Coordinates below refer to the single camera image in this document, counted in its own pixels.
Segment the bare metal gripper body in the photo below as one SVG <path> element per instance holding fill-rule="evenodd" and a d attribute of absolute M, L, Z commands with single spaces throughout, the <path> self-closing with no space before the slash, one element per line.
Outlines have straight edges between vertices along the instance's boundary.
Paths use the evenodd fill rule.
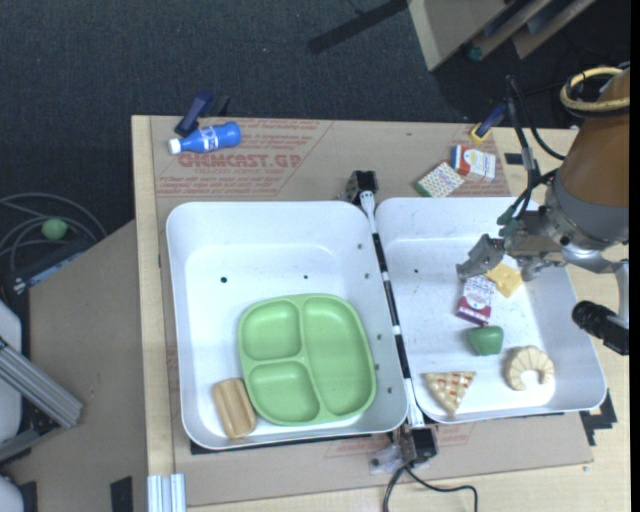
<path fill-rule="evenodd" d="M 561 210 L 527 210 L 502 227 L 505 252 L 518 261 L 522 256 L 561 254 L 566 265 L 593 273 L 614 273 L 629 264 L 627 259 L 607 259 L 604 251 L 613 241 L 592 236 Z"/>

